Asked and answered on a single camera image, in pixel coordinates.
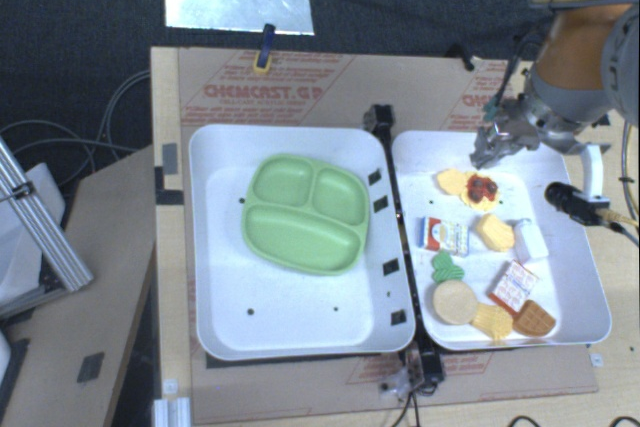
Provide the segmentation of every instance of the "green compartment plate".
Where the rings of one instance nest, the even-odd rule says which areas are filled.
[[[362,181],[296,155],[274,155],[260,164],[242,211],[242,236],[255,254],[312,274],[353,267],[368,227],[369,194]]]

